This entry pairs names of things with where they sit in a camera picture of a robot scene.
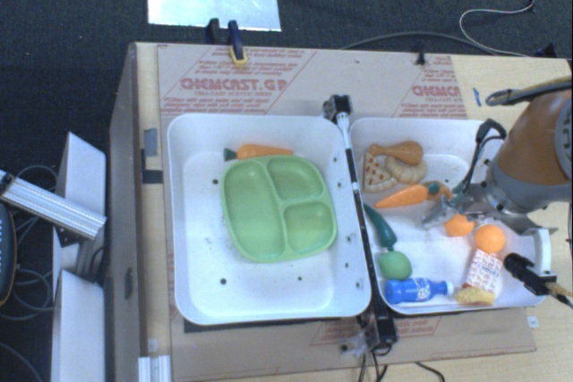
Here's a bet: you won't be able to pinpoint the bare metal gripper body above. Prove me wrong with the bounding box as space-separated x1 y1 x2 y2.
452 185 559 239

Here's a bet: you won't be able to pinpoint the orange half fruit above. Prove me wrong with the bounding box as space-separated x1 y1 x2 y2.
443 213 476 238

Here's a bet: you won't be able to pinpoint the orange ball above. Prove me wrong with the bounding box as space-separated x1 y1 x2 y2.
474 224 508 254

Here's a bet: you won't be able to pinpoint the white plastic tray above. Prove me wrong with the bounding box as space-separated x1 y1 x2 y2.
348 116 551 318
166 112 373 326

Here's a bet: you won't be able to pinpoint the orange carrot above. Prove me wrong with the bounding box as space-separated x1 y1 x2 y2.
223 143 295 162
373 180 454 210

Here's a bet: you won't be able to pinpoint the beige croissant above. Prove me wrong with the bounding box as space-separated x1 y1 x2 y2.
385 157 428 186

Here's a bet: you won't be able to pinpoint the dark green pepper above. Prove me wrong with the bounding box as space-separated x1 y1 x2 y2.
363 203 398 252

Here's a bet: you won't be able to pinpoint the green apple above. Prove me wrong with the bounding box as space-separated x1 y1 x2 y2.
377 250 414 282

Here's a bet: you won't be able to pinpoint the orange and white carton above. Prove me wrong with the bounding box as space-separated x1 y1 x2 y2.
461 248 505 297

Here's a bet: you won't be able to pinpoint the brown chicken drumstick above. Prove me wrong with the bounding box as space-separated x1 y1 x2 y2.
367 140 424 166

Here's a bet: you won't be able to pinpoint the pizza slice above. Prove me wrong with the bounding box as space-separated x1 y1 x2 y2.
362 151 398 194

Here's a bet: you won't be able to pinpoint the blue bottle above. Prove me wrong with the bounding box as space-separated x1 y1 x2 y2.
383 276 455 307

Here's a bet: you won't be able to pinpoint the thin black and white rod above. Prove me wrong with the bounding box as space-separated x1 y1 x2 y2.
336 114 385 321

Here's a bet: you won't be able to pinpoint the yellow crinkled chips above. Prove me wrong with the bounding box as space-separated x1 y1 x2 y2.
453 286 497 307

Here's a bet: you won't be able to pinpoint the green divided plate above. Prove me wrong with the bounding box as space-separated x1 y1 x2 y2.
219 154 338 264

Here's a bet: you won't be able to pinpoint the brown cardboard board red print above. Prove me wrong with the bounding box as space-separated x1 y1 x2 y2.
156 43 538 370

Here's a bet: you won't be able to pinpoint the black cylinder on white bracket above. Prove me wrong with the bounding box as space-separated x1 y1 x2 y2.
502 226 559 297

